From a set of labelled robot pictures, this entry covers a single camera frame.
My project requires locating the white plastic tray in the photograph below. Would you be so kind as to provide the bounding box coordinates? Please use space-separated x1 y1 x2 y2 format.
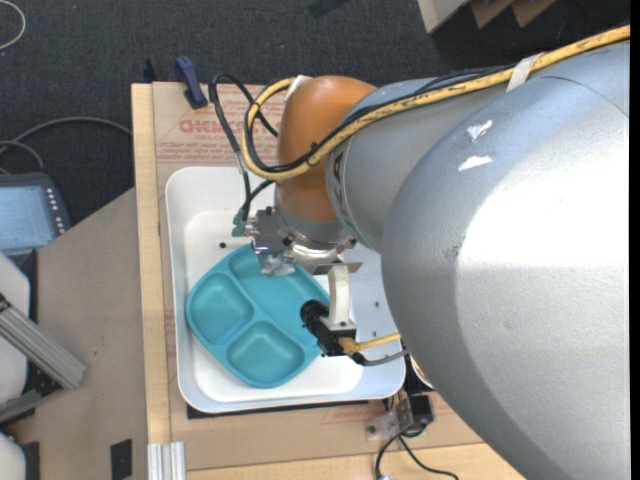
164 166 407 414

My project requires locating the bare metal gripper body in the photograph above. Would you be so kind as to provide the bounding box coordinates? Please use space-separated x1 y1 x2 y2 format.
251 207 358 270

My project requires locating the black block with thin wires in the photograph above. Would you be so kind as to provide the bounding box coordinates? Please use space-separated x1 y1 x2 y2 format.
410 393 435 425

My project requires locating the blue divided plate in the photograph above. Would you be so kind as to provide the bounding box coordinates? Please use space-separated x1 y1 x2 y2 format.
184 243 334 389

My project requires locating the black cylinder on white bracket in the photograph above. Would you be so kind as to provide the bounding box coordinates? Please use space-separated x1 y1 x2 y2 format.
299 263 363 358

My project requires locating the brown cardboard board, red print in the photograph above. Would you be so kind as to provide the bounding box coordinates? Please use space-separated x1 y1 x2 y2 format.
152 81 487 472

